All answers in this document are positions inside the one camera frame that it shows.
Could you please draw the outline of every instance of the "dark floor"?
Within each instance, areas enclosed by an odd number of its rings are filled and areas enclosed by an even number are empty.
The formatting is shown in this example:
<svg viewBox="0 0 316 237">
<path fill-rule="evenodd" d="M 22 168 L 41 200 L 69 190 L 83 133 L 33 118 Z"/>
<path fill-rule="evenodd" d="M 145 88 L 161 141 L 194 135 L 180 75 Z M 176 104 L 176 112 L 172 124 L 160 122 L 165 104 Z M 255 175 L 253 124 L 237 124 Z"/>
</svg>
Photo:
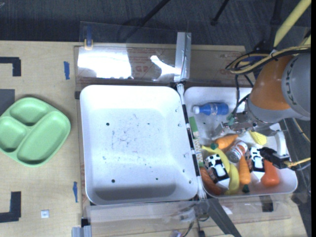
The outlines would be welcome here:
<svg viewBox="0 0 316 237">
<path fill-rule="evenodd" d="M 0 0 L 0 40 L 78 41 L 80 23 L 122 25 L 142 18 L 162 0 Z M 171 0 L 146 24 L 146 28 L 189 31 L 192 44 L 244 45 L 246 51 L 270 36 L 270 20 L 276 0 L 230 0 L 216 26 L 210 25 L 224 0 Z M 284 0 L 282 23 L 300 0 Z M 311 7 L 296 22 L 280 46 L 296 45 L 311 28 Z M 98 40 L 111 41 L 108 32 Z M 311 123 L 301 122 L 309 135 Z M 295 139 L 310 154 L 310 144 Z M 293 200 L 311 236 L 310 168 L 298 174 L 300 185 Z"/>
</svg>

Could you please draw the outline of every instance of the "green plate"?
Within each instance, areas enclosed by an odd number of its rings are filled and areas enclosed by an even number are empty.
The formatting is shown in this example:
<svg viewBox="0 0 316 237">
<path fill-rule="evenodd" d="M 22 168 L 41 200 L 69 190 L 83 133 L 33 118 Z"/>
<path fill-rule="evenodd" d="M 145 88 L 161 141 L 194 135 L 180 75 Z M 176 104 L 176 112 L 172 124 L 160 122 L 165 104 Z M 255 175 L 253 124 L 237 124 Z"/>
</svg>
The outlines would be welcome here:
<svg viewBox="0 0 316 237">
<path fill-rule="evenodd" d="M 41 166 L 60 149 L 69 119 L 33 97 L 16 101 L 0 116 L 0 151 L 25 166 Z"/>
</svg>

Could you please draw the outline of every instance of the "yellow banana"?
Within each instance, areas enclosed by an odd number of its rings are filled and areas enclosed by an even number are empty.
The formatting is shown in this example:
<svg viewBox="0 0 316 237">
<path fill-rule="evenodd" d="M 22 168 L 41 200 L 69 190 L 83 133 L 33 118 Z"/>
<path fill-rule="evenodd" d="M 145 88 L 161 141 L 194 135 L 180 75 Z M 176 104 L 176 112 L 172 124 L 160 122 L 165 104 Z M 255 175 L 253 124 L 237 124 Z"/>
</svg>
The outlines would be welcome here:
<svg viewBox="0 0 316 237">
<path fill-rule="evenodd" d="M 228 173 L 230 181 L 228 190 L 224 192 L 225 195 L 236 194 L 239 190 L 239 172 L 235 165 L 231 165 L 231 171 Z"/>
<path fill-rule="evenodd" d="M 219 157 L 221 158 L 221 160 L 226 168 L 227 173 L 230 172 L 231 163 L 229 162 L 227 156 L 225 155 L 225 153 L 221 149 L 219 149 L 219 148 L 211 149 L 210 147 L 203 146 L 203 145 L 202 145 L 201 149 L 207 151 L 211 155 L 219 155 Z"/>
</svg>

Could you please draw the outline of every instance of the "black corner marker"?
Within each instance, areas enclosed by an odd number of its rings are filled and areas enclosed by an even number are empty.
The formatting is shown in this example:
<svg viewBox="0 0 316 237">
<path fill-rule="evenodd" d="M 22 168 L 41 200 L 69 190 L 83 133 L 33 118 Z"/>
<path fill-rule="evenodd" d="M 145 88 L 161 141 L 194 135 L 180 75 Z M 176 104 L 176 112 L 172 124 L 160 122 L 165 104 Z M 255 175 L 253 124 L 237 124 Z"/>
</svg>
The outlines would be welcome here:
<svg viewBox="0 0 316 237">
<path fill-rule="evenodd" d="M 0 223 L 19 221 L 21 218 L 21 192 L 11 192 L 10 211 L 0 213 Z"/>
<path fill-rule="evenodd" d="M 0 63 L 12 63 L 12 76 L 21 76 L 21 60 L 19 57 L 0 57 Z"/>
</svg>

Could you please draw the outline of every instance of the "beige table surface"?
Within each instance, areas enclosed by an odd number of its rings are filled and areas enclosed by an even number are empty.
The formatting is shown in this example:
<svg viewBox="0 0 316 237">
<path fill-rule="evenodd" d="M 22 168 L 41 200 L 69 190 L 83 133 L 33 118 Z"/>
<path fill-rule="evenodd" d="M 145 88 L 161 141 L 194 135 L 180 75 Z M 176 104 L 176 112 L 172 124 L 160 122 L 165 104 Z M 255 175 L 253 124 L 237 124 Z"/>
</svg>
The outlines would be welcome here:
<svg viewBox="0 0 316 237">
<path fill-rule="evenodd" d="M 0 212 L 8 212 L 10 193 L 21 191 L 21 218 L 0 223 L 0 237 L 68 237 L 82 216 L 77 101 L 74 98 L 74 47 L 77 42 L 0 41 L 0 56 L 19 57 L 22 76 L 12 76 L 11 64 L 0 64 L 0 88 L 15 89 L 15 100 L 38 97 L 62 111 L 72 125 L 71 132 L 54 157 L 41 167 L 26 167 L 0 153 Z M 65 79 L 64 61 L 70 64 Z M 78 183 L 78 200 L 73 183 Z M 236 224 L 243 237 L 304 237 L 306 231 L 299 210 L 290 199 L 288 217 L 274 221 Z M 41 218 L 49 210 L 49 218 Z M 207 236 L 222 236 L 217 226 L 203 228 Z M 134 235 L 168 237 L 169 232 Z M 196 229 L 188 237 L 197 236 Z"/>
</svg>

